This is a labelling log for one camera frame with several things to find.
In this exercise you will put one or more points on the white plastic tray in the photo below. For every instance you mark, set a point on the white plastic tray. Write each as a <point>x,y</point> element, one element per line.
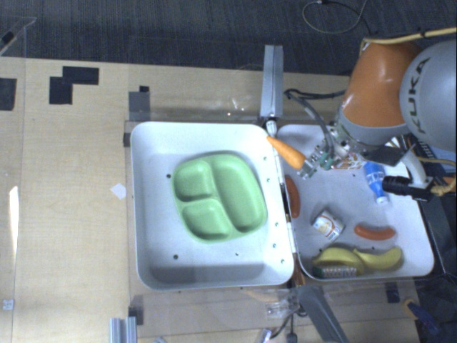
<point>157,227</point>
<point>342,195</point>

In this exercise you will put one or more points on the orange and white packet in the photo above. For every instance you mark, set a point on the orange and white packet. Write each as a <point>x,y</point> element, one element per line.
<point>351,163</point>

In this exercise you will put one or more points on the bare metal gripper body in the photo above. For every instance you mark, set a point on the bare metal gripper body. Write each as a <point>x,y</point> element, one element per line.
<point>330,152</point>

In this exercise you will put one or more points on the blue and white bottle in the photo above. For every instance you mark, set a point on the blue and white bottle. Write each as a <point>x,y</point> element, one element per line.
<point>375,181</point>

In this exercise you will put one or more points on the white and orange can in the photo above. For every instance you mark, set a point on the white and orange can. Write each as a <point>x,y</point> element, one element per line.
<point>328,226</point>

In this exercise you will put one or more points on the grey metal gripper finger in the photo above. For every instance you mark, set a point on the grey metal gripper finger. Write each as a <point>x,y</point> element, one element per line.
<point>306,170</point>

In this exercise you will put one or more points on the red sausage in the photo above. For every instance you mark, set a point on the red sausage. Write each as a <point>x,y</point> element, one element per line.
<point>375,231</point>
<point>293,197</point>

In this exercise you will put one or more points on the orange carrot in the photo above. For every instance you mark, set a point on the orange carrot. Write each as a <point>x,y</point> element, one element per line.
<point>287,153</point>

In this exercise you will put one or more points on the green divided plate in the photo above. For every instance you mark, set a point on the green divided plate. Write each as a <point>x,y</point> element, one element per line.
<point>221,195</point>

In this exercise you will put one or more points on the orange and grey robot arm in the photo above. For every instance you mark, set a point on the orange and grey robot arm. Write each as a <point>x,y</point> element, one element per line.
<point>378,84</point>

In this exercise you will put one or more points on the black cylinder on white bracket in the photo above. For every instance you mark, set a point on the black cylinder on white bracket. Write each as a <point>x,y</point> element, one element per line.
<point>403,188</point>

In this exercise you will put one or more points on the yellow banana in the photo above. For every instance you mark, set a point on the yellow banana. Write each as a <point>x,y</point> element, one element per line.
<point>382,259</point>
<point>339,257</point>

